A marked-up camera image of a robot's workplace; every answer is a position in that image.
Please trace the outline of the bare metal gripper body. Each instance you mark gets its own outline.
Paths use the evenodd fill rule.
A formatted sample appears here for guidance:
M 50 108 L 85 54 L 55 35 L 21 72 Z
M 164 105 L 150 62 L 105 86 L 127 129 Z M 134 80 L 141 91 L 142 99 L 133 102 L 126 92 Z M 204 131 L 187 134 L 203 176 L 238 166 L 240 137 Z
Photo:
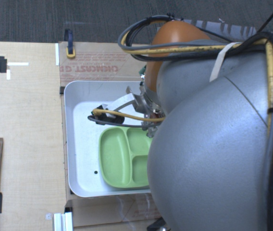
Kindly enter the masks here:
M 154 94 L 153 98 L 150 95 L 151 92 L 147 93 L 146 90 L 141 90 L 139 95 L 134 94 L 136 103 L 133 105 L 133 107 L 135 111 L 143 114 L 144 118 L 164 118 L 165 113 L 158 100 L 156 99 L 156 94 Z

